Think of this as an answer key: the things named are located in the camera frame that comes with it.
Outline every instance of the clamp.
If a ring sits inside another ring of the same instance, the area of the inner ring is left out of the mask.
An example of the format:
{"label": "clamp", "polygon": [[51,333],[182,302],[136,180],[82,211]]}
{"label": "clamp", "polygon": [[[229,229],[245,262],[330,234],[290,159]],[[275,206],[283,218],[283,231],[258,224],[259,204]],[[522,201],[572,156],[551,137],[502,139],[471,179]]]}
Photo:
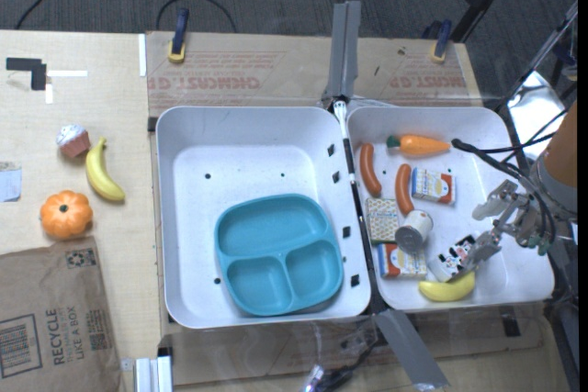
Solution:
{"label": "clamp", "polygon": [[421,39],[436,39],[429,52],[431,61],[438,64],[445,62],[445,51],[450,34],[451,20],[443,20],[443,22],[435,20],[431,25],[424,29]]}
{"label": "clamp", "polygon": [[169,42],[167,50],[167,59],[170,62],[182,63],[186,55],[186,43],[184,35],[186,34],[187,21],[190,12],[187,8],[180,8],[177,11],[177,23],[175,25],[174,38]]}

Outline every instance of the toy banana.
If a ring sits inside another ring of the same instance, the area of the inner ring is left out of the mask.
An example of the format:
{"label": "toy banana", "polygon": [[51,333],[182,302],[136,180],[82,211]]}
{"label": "toy banana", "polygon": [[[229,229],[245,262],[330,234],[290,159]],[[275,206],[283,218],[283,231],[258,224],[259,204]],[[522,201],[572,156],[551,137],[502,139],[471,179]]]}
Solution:
{"label": "toy banana", "polygon": [[437,302],[451,302],[460,300],[473,291],[476,285],[476,274],[473,271],[465,273],[457,279],[446,283],[437,281],[419,281],[419,291],[426,297]]}
{"label": "toy banana", "polygon": [[122,201],[125,192],[107,173],[104,162],[105,138],[100,138],[88,154],[85,156],[85,172],[90,185],[96,192],[111,201]]}

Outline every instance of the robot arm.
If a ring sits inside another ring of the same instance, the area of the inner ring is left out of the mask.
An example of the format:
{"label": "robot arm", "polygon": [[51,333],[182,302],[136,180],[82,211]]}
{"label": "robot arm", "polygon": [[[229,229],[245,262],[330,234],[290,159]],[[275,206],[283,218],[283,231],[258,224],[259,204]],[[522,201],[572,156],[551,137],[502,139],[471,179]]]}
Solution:
{"label": "robot arm", "polygon": [[[476,220],[498,218],[493,220],[492,229],[483,232],[472,245],[462,261],[464,272],[499,252],[503,233],[513,236],[522,247],[537,247],[538,253],[545,255],[556,236],[556,221],[577,221],[576,104],[571,106],[549,146],[539,155],[531,174],[518,175],[527,191],[517,193],[518,184],[505,180],[490,192],[485,203],[473,210],[472,217]],[[509,222],[515,212],[516,216]]]}

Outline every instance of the blue divided plate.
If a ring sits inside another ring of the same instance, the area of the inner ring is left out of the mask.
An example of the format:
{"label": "blue divided plate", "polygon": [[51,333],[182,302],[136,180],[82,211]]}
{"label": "blue divided plate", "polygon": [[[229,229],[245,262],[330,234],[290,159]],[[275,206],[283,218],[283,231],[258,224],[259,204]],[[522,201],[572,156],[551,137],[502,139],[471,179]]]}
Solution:
{"label": "blue divided plate", "polygon": [[230,207],[217,221],[214,243],[233,300],[253,315],[320,304],[343,282],[329,219],[303,195],[267,196]]}

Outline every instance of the hot dog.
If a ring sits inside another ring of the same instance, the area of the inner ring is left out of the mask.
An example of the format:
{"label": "hot dog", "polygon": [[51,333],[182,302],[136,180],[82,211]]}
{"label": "hot dog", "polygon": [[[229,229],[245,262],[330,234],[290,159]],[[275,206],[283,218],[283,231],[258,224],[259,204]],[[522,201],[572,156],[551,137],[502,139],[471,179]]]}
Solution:
{"label": "hot dog", "polygon": [[411,178],[412,168],[408,163],[403,163],[396,173],[396,204],[401,213],[406,216],[409,212],[414,211],[413,201],[408,192],[408,183]]}
{"label": "hot dog", "polygon": [[368,192],[372,196],[378,197],[382,191],[382,185],[374,172],[374,146],[369,142],[361,146],[359,169]]}

